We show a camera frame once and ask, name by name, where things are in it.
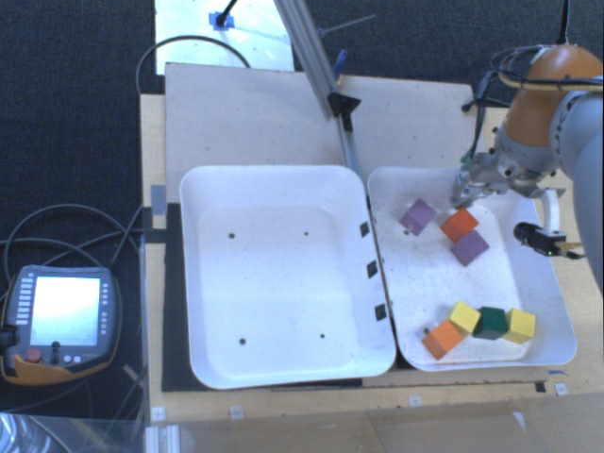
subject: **wooden block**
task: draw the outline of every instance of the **wooden block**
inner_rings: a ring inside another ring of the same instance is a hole
[[[400,224],[417,236],[435,216],[436,210],[424,200],[418,198],[401,218]]]
[[[460,208],[447,218],[441,230],[453,243],[467,235],[478,225],[478,220],[465,208]]]
[[[463,334],[461,334],[450,320],[446,319],[429,332],[426,337],[422,339],[422,343],[426,346],[428,351],[430,351],[430,354],[434,356],[434,359],[439,360],[462,340]]]
[[[494,341],[508,332],[506,312],[494,307],[481,307],[480,319],[474,329],[474,337]]]
[[[489,244],[484,241],[476,230],[472,230],[453,245],[451,252],[460,261],[461,265],[467,267],[472,260],[488,249]]]
[[[519,309],[510,309],[506,313],[506,322],[508,332],[501,336],[502,339],[516,344],[524,344],[535,337],[537,317],[534,314]]]
[[[464,336],[474,332],[476,324],[480,319],[480,312],[459,300],[446,316]]]

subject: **dark gray floor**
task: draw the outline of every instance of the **dark gray floor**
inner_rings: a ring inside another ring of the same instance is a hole
[[[377,15],[325,37],[332,59],[348,51],[346,73],[474,86],[494,52],[556,41],[562,13],[562,0],[308,1],[323,28]],[[603,0],[573,0],[571,8],[571,42],[602,58]],[[153,42],[154,0],[0,0],[0,239],[33,210],[57,203],[95,206],[128,222],[141,202],[134,69]],[[160,92],[151,73],[149,62],[143,88]],[[40,221],[24,233],[78,241],[103,229],[75,218]],[[39,256],[17,252],[14,270]],[[139,270],[130,251],[116,275],[125,298],[123,340],[113,367],[89,383],[92,414],[102,418],[126,416],[140,398],[137,391],[118,411],[132,384],[122,367],[142,367]],[[87,388],[28,412],[87,416]],[[63,391],[0,382],[0,409]]]

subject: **purple cube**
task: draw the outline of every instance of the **purple cube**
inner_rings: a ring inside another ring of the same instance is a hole
[[[418,198],[405,213],[405,216],[400,219],[400,224],[417,236],[435,216],[436,210],[424,200]]]
[[[451,251],[457,257],[464,267],[475,259],[478,255],[489,248],[489,244],[484,241],[480,234],[472,230],[467,235],[461,237],[451,248]]]

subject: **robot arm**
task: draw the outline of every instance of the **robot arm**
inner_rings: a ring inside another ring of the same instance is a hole
[[[541,198],[545,226],[520,224],[514,235],[545,255],[578,258],[570,251],[578,243],[566,243],[552,218],[557,196],[564,190],[538,187],[545,176],[562,168],[574,181],[579,234],[602,291],[602,78],[589,79],[595,92],[566,92],[561,85],[569,76],[601,75],[602,62],[580,47],[560,45],[544,49],[531,64],[528,78],[519,80],[523,89],[497,131],[495,146],[488,153],[476,153],[462,166],[451,203],[455,208],[468,207],[478,198],[508,189],[526,198]],[[524,89],[524,83],[536,89]]]

